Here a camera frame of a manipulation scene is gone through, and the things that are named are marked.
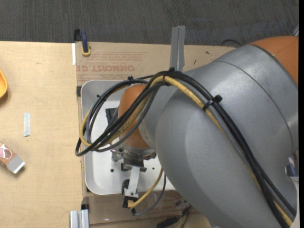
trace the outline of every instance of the wooden tabletop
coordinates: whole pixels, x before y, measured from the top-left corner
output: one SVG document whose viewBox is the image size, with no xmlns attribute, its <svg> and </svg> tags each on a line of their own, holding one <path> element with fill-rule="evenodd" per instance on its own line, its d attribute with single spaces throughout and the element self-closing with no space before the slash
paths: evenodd
<svg viewBox="0 0 304 228">
<path fill-rule="evenodd" d="M 0 68 L 8 92 L 0 99 L 0 140 L 25 166 L 13 174 L 0 168 L 0 227 L 67 228 L 71 210 L 83 198 L 76 66 L 67 43 L 0 42 Z M 24 113 L 30 136 L 24 137 Z M 154 228 L 164 218 L 93 225 L 103 228 Z M 171 226 L 179 227 L 180 222 Z M 210 227 L 203 215 L 185 228 Z"/>
</svg>

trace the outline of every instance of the black zip tie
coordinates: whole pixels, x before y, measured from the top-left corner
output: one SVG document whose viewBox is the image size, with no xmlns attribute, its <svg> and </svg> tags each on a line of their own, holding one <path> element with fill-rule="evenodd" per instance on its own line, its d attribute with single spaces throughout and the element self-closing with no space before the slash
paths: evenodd
<svg viewBox="0 0 304 228">
<path fill-rule="evenodd" d="M 166 81 L 165 81 L 165 77 L 168 76 L 168 73 L 169 72 L 174 72 L 175 69 L 173 67 L 170 67 L 168 71 L 166 71 L 166 73 L 163 75 L 162 77 L 162 82 L 164 83 L 164 85 L 166 86 L 171 86 L 170 84 L 168 84 Z"/>
<path fill-rule="evenodd" d="M 205 112 L 206 109 L 212 105 L 213 103 L 219 103 L 223 98 L 220 95 L 216 95 L 214 98 L 209 100 L 203 107 L 203 111 Z"/>
<path fill-rule="evenodd" d="M 129 77 L 128 77 L 128 80 L 130 80 L 132 84 L 135 84 L 135 81 L 134 81 L 133 76 L 129 76 Z"/>
</svg>

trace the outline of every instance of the carpeted floor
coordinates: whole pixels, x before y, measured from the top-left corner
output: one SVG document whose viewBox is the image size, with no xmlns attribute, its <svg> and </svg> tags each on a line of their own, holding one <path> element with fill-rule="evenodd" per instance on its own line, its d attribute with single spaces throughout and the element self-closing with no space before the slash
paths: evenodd
<svg viewBox="0 0 304 228">
<path fill-rule="evenodd" d="M 298 23 L 299 0 L 0 0 L 0 40 L 11 41 L 73 42 L 80 28 L 90 41 L 170 44 L 185 25 L 185 44 L 245 44 Z"/>
</svg>

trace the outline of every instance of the black connector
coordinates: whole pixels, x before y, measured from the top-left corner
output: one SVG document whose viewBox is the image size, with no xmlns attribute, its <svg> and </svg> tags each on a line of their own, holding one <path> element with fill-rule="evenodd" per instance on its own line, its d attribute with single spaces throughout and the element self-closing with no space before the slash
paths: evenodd
<svg viewBox="0 0 304 228">
<path fill-rule="evenodd" d="M 179 219 L 177 217 L 167 218 L 165 221 L 157 224 L 157 228 L 165 228 L 177 223 Z"/>
</svg>

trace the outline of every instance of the yellow plate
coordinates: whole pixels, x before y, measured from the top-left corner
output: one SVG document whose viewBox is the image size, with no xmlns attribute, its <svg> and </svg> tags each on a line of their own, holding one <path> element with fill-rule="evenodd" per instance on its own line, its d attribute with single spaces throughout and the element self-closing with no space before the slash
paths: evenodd
<svg viewBox="0 0 304 228">
<path fill-rule="evenodd" d="M 6 81 L 0 69 L 0 99 L 5 95 L 7 89 L 8 89 L 8 82 Z"/>
</svg>

